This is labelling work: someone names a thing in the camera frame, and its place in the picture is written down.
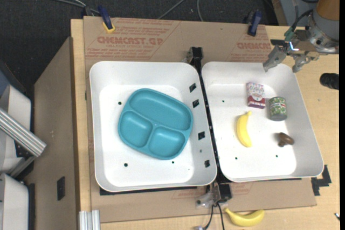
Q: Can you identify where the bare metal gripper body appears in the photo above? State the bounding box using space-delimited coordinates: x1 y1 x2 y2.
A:
270 29 340 60

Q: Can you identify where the small colourful carton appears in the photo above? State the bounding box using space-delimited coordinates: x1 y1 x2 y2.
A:
245 81 266 109

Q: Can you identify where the small green can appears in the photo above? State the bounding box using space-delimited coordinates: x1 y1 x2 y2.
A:
267 96 287 122

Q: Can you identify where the white plastic tray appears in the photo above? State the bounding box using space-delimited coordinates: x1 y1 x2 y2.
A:
88 60 218 193
201 61 325 183

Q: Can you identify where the brown toy mushroom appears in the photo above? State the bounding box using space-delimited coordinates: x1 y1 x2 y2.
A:
277 131 295 148

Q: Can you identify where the yellow banana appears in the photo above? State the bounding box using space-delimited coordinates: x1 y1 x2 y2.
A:
224 207 266 227
236 110 253 148

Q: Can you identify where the thin black and white rod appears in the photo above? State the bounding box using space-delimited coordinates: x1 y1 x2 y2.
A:
197 59 221 184

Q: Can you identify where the brown cardboard board red print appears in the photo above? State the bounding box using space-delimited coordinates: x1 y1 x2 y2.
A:
82 16 318 223

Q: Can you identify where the blue divided plate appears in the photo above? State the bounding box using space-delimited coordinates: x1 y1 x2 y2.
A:
117 88 195 161

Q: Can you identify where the black block with thin wires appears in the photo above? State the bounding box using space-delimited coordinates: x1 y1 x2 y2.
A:
195 182 232 210
185 46 203 65

